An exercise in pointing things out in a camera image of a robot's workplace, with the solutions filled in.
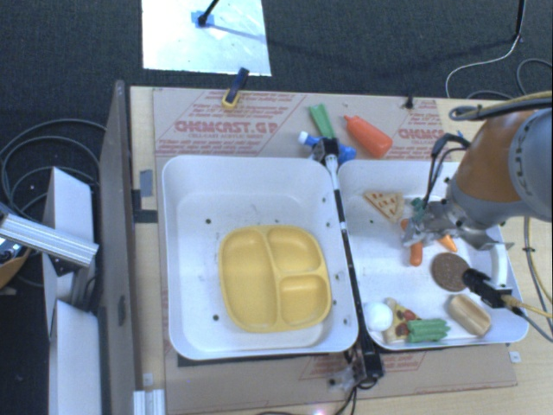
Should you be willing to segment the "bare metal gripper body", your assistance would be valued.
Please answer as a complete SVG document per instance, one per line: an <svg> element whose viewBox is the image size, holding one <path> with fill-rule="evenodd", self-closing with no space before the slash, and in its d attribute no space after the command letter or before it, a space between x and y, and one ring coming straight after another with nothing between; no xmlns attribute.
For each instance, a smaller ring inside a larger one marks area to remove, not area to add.
<svg viewBox="0 0 553 415"><path fill-rule="evenodd" d="M474 249L490 249L491 237L487 227L468 217L454 201L431 201L420 207L412 217L412 224L421 232L435 229L437 239L445 236L461 238Z"/></svg>

